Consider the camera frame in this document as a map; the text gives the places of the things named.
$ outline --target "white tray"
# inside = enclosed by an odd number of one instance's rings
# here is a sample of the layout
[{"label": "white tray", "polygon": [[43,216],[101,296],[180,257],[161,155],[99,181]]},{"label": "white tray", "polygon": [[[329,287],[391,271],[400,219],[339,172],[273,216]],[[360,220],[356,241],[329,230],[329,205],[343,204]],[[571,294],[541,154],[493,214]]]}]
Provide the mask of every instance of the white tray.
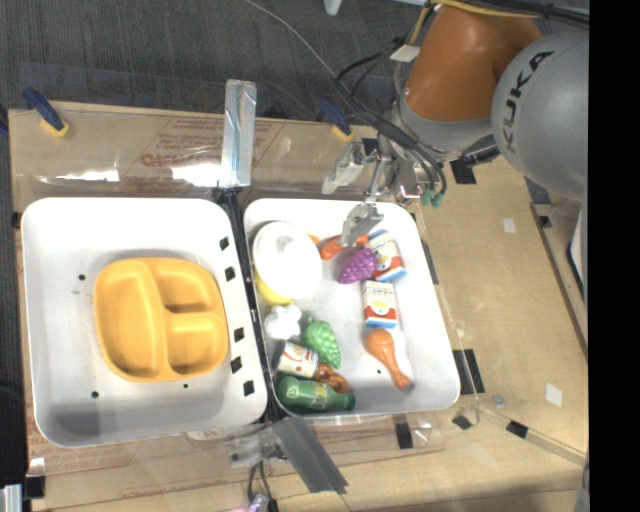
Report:
[{"label": "white tray", "polygon": [[[51,442],[113,443],[246,425],[262,415],[266,383],[231,225],[219,206],[202,199],[48,198],[25,210],[22,237],[35,420]],[[230,338],[218,369],[138,383],[105,363],[93,317],[95,279],[109,263],[144,256],[184,258],[216,279]],[[241,367],[232,372],[237,358]]]},{"label": "white tray", "polygon": [[[291,222],[320,240],[338,235],[356,204],[333,200],[258,199],[247,207],[244,215],[249,247],[257,231],[276,220]],[[398,390],[386,368],[364,348],[365,336],[372,328],[364,325],[361,284],[337,282],[346,259],[353,254],[349,249],[323,262],[319,289],[312,297],[295,303],[303,311],[303,318],[311,315],[315,320],[329,322],[338,339],[342,353],[338,373],[349,381],[356,406],[352,411],[337,414],[445,409],[458,399],[460,378],[415,221],[398,205],[378,203],[377,206],[384,220],[372,232],[386,229],[394,236],[407,269],[405,276],[391,281],[395,287],[399,324],[390,332],[398,366],[412,379],[413,386]],[[269,306],[259,298],[261,319],[269,311]],[[271,358],[277,343],[268,338],[265,342]],[[311,413],[305,417],[332,414]]]}]

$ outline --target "white toy cauliflower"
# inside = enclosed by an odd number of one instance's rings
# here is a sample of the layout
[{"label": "white toy cauliflower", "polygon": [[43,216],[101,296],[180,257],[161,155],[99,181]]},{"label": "white toy cauliflower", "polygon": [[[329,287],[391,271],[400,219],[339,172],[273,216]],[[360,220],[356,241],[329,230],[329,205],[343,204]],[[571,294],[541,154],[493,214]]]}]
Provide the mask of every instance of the white toy cauliflower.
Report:
[{"label": "white toy cauliflower", "polygon": [[302,311],[295,304],[273,306],[264,320],[264,332],[274,340],[290,340],[300,335]]}]

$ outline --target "white lid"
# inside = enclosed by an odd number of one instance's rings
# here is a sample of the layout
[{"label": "white lid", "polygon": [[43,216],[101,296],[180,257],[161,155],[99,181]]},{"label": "white lid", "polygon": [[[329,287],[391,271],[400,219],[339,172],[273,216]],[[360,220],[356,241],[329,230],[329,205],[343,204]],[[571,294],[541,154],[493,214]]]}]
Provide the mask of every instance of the white lid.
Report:
[{"label": "white lid", "polygon": [[258,231],[253,259],[260,279],[283,297],[308,297],[322,280],[317,247],[304,230],[288,222],[270,222]]}]

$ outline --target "green bottle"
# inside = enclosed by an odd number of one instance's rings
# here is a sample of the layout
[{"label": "green bottle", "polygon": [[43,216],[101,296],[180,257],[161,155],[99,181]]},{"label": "green bottle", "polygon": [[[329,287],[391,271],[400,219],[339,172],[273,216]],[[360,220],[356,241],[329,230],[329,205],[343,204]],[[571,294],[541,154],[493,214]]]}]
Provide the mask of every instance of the green bottle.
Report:
[{"label": "green bottle", "polygon": [[313,411],[328,411],[332,407],[350,411],[356,405],[356,397],[351,393],[336,393],[328,384],[298,380],[291,375],[280,379],[276,394],[287,407],[298,406]]}]

